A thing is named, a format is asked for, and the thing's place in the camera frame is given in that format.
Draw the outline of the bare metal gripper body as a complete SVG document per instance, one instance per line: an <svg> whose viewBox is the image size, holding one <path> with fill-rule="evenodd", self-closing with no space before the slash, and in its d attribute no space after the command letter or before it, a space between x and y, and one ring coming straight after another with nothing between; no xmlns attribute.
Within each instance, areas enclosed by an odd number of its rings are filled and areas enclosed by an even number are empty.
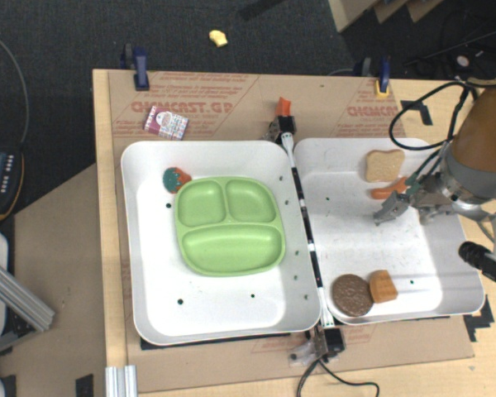
<svg viewBox="0 0 496 397"><path fill-rule="evenodd" d="M422 175L415 184L407 188L406 195L410 198L410 205L416 210L434 205L449 205L453 209L452 198L459 196L459 181L447 173Z"/></svg>

